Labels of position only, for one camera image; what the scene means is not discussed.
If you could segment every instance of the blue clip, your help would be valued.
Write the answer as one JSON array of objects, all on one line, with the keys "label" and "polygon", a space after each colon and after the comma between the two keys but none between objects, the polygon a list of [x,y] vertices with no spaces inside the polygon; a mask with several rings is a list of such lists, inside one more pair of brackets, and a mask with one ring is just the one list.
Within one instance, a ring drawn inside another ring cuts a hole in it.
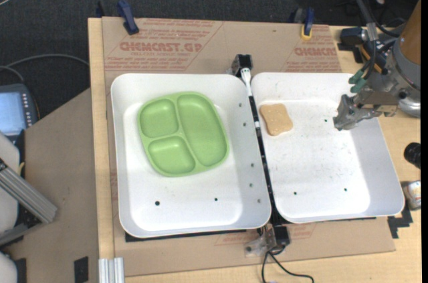
[{"label": "blue clip", "polygon": [[312,25],[314,24],[314,19],[315,19],[314,9],[311,7],[308,7],[308,9],[306,10],[305,24],[302,30],[302,37],[304,39],[310,39],[312,37]]},{"label": "blue clip", "polygon": [[140,30],[135,24],[134,17],[132,16],[131,6],[126,0],[119,0],[118,13],[121,17],[125,18],[123,26],[129,35],[138,33]]}]

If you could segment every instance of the device screen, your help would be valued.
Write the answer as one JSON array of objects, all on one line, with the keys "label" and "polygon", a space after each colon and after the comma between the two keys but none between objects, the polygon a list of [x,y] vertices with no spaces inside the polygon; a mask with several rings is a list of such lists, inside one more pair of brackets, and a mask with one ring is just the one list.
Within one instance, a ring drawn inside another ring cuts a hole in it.
[{"label": "device screen", "polygon": [[8,136],[19,134],[25,128],[21,94],[0,92],[0,131]]}]

